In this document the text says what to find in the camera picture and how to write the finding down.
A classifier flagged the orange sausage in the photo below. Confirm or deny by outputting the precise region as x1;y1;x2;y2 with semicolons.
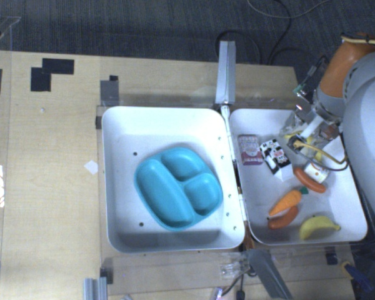
292;166;328;194
267;205;300;230

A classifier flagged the yellow banana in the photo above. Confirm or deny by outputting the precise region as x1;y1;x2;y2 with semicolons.
298;215;342;241

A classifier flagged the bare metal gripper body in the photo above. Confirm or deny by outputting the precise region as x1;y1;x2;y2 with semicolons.
295;97;342;141

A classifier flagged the orange carrot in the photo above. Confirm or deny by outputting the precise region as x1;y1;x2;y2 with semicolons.
268;186;310;217

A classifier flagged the blue divided plate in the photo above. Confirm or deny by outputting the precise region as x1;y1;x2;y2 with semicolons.
134;146;224;233

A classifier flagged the pink printed packet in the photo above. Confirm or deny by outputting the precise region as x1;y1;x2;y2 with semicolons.
237;134;264;166

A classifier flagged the white plastic tray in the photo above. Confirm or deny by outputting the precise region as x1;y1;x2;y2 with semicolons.
101;105;246;254
229;108;369;247

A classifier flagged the black and white cow carton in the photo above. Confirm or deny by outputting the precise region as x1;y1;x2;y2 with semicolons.
259;138;293;183

